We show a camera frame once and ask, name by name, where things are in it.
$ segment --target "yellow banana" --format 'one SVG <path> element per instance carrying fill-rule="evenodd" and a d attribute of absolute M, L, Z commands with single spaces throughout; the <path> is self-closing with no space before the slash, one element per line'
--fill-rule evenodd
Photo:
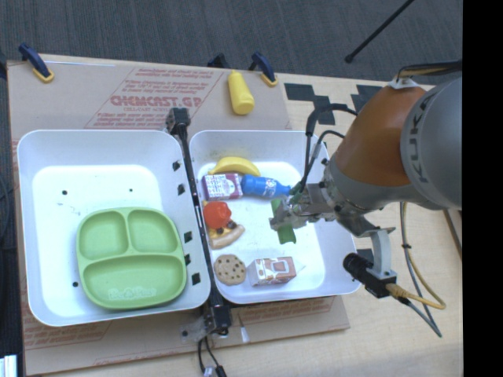
<path fill-rule="evenodd" d="M 237 172 L 260 176 L 259 168 L 250 160 L 240 156 L 224 156 L 208 174 Z"/>

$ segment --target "green divided plate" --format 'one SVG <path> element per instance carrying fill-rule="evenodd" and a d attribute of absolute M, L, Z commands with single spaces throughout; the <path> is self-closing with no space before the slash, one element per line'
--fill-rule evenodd
<path fill-rule="evenodd" d="M 165 213 L 124 207 L 87 215 L 77 229 L 83 290 L 107 309 L 139 309 L 179 296 L 187 281 L 178 231 Z"/>

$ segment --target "blue bottle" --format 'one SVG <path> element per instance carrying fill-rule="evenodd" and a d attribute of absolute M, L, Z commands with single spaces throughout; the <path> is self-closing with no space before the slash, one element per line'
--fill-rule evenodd
<path fill-rule="evenodd" d="M 261 178 L 251 174 L 245 174 L 241 178 L 241 189 L 243 194 L 274 198 L 278 196 L 289 196 L 291 187 L 282 185 L 279 181 L 271 178 Z"/>

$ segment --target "yellow squeeze bottle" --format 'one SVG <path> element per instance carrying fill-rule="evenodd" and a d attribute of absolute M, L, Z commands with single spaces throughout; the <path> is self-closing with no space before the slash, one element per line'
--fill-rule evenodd
<path fill-rule="evenodd" d="M 232 70 L 229 74 L 228 82 L 230 103 L 234 113 L 237 115 L 247 115 L 255 107 L 255 99 L 248 85 L 246 85 L 243 75 L 240 72 Z"/>

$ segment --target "wooden table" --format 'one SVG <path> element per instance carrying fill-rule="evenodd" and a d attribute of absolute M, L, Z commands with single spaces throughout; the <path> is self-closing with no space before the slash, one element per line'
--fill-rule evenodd
<path fill-rule="evenodd" d="M 278 74 L 293 130 L 304 130 L 312 102 L 289 100 L 285 84 L 308 85 L 317 96 L 354 108 L 357 85 L 380 87 L 383 82 L 331 79 Z M 353 116 L 335 112 L 336 125 L 320 126 L 315 132 L 333 129 L 345 133 Z M 326 138 L 329 153 L 340 139 Z M 398 283 L 414 291 L 401 248 L 399 205 L 391 204 L 368 219 L 381 227 L 396 227 L 390 235 L 392 268 Z M 410 308 L 393 298 L 376 299 L 364 288 L 343 297 L 351 327 L 343 331 L 304 335 L 214 350 L 218 362 L 230 376 L 350 376 L 381 377 L 460 376 L 464 373 L 462 260 L 446 215 L 442 211 L 408 206 L 406 232 L 413 258 L 431 288 L 444 300 L 444 310 L 431 313 L 442 332 L 439 338 Z M 369 248 L 367 239 L 355 240 L 357 248 Z M 204 351 L 204 359 L 211 358 Z M 196 353 L 158 357 L 99 368 L 60 372 L 59 376 L 202 375 Z"/>

